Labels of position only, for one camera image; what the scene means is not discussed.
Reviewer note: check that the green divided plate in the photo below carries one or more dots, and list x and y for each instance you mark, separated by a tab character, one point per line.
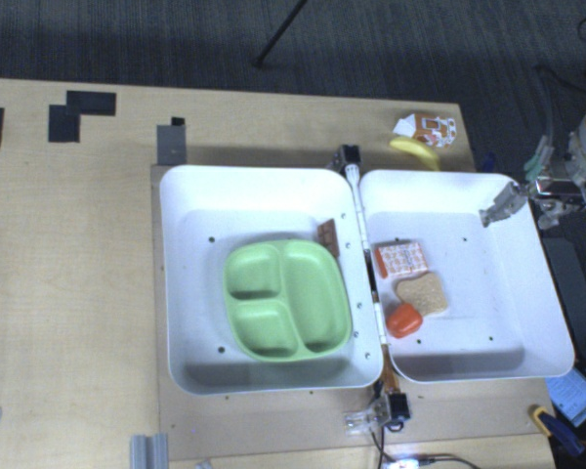
312	286

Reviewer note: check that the yellow banana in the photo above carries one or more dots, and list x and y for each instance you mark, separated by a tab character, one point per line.
417	149

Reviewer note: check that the tan bread slice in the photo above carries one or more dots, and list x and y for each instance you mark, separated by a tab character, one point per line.
426	295

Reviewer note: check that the orange and white packet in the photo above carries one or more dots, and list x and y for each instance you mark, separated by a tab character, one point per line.
404	258

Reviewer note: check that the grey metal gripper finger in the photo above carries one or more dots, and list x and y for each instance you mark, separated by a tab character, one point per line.
504	205
550	215

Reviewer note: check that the orange bell pepper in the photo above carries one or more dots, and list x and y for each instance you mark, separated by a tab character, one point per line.
403	321

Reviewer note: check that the white plastic tray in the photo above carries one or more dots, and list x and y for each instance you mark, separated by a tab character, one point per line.
200	281
493	291

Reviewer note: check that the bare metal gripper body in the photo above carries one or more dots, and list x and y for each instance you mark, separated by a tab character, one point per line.
559	187

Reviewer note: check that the orange and white carton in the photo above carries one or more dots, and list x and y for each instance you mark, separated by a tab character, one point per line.
432	129

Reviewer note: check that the brown chocolate bar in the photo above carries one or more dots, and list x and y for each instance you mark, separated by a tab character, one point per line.
329	236

